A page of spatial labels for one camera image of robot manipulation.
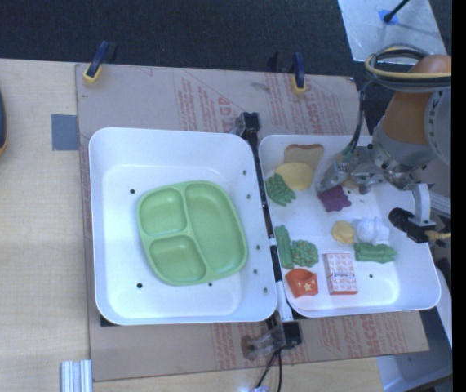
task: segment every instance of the wooden table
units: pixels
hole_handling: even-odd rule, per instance
[[[51,116],[77,114],[74,63],[1,60],[9,141],[0,158],[0,392],[60,390],[90,358],[78,151],[53,150]],[[249,391],[262,368],[96,382],[94,391]],[[264,382],[277,388],[277,366]],[[382,390],[374,358],[283,367],[282,390]]]

